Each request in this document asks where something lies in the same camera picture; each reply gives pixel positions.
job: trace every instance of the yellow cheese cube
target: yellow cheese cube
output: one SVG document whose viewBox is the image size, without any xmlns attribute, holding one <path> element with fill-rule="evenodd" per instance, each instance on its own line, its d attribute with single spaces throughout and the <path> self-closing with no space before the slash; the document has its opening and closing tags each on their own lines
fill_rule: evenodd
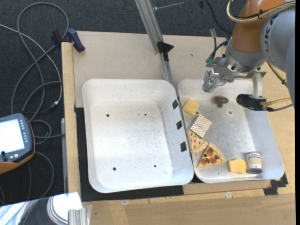
<svg viewBox="0 0 300 225">
<path fill-rule="evenodd" d="M 199 104 L 193 101 L 192 99 L 189 99 L 186 104 L 183 106 L 183 111 L 188 113 L 191 116 L 194 116 L 199 108 Z"/>
<path fill-rule="evenodd" d="M 247 171 L 246 161 L 241 158 L 229 161 L 228 166 L 231 173 L 245 173 Z"/>
</svg>

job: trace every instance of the can label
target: can label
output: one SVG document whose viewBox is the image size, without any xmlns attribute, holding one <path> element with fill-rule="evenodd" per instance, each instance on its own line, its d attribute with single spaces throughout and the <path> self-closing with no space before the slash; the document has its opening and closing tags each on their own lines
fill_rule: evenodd
<svg viewBox="0 0 300 225">
<path fill-rule="evenodd" d="M 262 172 L 262 155 L 259 152 L 250 152 L 247 154 L 248 173 Z"/>
</svg>

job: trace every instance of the cheese pizza slice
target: cheese pizza slice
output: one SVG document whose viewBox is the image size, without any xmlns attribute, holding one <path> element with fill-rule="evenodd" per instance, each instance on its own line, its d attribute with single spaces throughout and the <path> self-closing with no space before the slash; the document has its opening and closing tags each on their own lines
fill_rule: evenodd
<svg viewBox="0 0 300 225">
<path fill-rule="evenodd" d="M 213 143 L 209 143 L 206 150 L 203 152 L 197 168 L 225 163 L 226 158 L 222 151 Z"/>
<path fill-rule="evenodd" d="M 202 152 L 208 146 L 208 142 L 204 141 L 196 133 L 188 131 L 189 144 L 193 154 Z"/>
</svg>

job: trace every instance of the screen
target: screen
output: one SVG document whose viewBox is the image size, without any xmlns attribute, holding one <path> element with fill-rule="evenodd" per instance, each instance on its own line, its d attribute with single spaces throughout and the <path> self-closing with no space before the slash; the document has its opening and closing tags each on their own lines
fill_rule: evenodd
<svg viewBox="0 0 300 225">
<path fill-rule="evenodd" d="M 19 120 L 0 122 L 0 152 L 8 153 L 24 148 Z"/>
</svg>

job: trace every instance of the black floor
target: black floor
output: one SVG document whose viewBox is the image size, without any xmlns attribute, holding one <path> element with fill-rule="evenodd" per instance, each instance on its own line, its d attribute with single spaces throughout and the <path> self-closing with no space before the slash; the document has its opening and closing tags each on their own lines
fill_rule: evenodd
<svg viewBox="0 0 300 225">
<path fill-rule="evenodd" d="M 208 1 L 219 23 L 225 30 L 232 31 L 234 23 L 227 18 L 225 12 L 229 0 Z M 16 30 L 20 13 L 27 6 L 37 2 L 59 6 L 68 16 L 69 27 L 75 30 L 145 33 L 134 0 L 0 0 L 0 24 Z M 199 9 L 199 0 L 152 0 L 152 2 L 156 7 L 184 2 L 178 6 L 158 10 L 157 18 L 163 34 L 210 36 L 210 27 Z M 242 4 L 242 1 L 237 1 L 233 9 L 238 11 Z M 209 22 L 212 23 L 209 11 L 206 11 Z M 45 50 L 52 46 L 53 31 L 58 30 L 60 34 L 63 34 L 66 28 L 64 15 L 57 8 L 49 5 L 38 5 L 26 10 L 19 22 L 20 32 L 36 40 Z M 219 37 L 228 36 L 218 27 L 216 27 L 216 32 Z M 35 58 L 42 55 L 41 50 L 35 44 L 27 38 L 25 41 Z M 50 52 L 50 56 L 61 73 L 59 50 L 54 49 Z M 22 44 L 19 35 L 0 26 L 0 117 L 8 116 L 12 112 L 21 112 L 27 97 L 41 85 L 37 66 L 34 65 L 20 83 L 11 108 L 14 88 L 33 62 L 33 58 Z M 39 65 L 45 83 L 58 81 L 56 70 L 48 59 L 42 59 Z M 41 95 L 41 92 L 35 94 L 25 108 L 24 114 L 29 119 L 33 114 L 28 112 L 37 110 Z M 46 110 L 46 112 L 39 113 L 34 118 L 48 122 L 53 135 L 61 133 L 60 122 L 64 117 L 63 99 L 55 108 L 47 110 L 59 96 L 58 85 L 47 86 L 41 108 L 41 111 Z M 35 135 L 45 136 L 48 131 L 47 125 L 41 122 L 33 122 L 32 126 Z M 38 144 L 36 150 L 46 155 L 54 167 L 54 181 L 46 196 L 63 193 L 61 138 L 49 139 Z M 30 166 L 25 164 L 12 172 L 0 175 L 0 199 L 5 200 L 6 203 L 16 203 L 39 198 L 47 190 L 50 182 L 50 165 L 47 160 L 37 154 L 30 161 Z"/>
</svg>

